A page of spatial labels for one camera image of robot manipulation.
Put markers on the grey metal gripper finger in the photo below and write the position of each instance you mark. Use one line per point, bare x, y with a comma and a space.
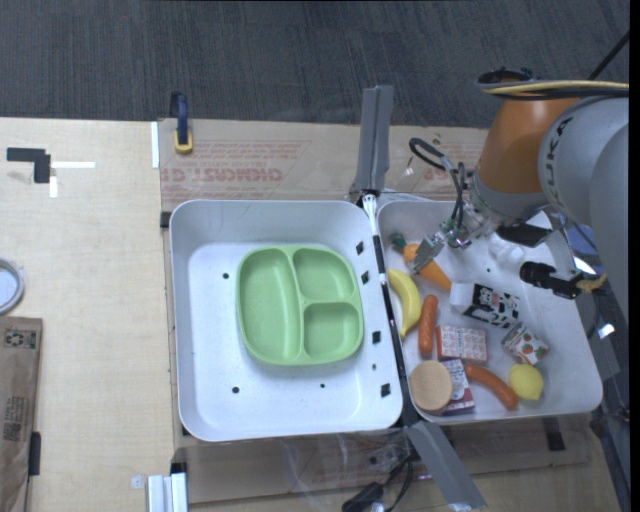
426, 252

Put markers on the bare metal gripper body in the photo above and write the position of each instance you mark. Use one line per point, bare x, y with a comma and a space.
475, 225

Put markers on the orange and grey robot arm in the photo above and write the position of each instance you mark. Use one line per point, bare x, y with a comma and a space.
515, 145

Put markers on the orange carrot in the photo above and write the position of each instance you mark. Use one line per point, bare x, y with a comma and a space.
436, 275

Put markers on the yellow banana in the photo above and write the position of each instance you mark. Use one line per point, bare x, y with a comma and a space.
409, 297

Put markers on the orange sausage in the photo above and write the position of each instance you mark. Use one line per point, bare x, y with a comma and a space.
428, 325
492, 382

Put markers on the white carton with cow print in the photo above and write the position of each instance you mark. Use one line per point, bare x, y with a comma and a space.
492, 305

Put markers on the orange patterned carton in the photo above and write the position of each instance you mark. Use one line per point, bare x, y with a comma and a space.
462, 344

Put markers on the white carton with strawberry print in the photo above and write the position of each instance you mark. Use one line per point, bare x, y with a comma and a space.
526, 346

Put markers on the tan round biscuit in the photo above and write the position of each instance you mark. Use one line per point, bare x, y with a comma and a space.
430, 386

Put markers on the red and white carton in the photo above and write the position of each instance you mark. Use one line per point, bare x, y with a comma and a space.
462, 395

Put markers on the yellow lemon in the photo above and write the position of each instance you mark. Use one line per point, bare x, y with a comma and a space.
526, 381

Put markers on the green divided plate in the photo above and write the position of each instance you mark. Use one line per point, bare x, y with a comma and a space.
267, 305

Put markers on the white plastic tray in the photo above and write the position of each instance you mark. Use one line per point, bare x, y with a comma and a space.
215, 350
560, 380

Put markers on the brown cardboard board red print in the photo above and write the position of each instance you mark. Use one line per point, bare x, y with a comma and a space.
240, 170

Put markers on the brown paper packet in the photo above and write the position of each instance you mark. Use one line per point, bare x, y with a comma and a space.
17, 400

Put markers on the black cylinder on white bracket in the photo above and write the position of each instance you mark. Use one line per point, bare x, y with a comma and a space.
542, 276

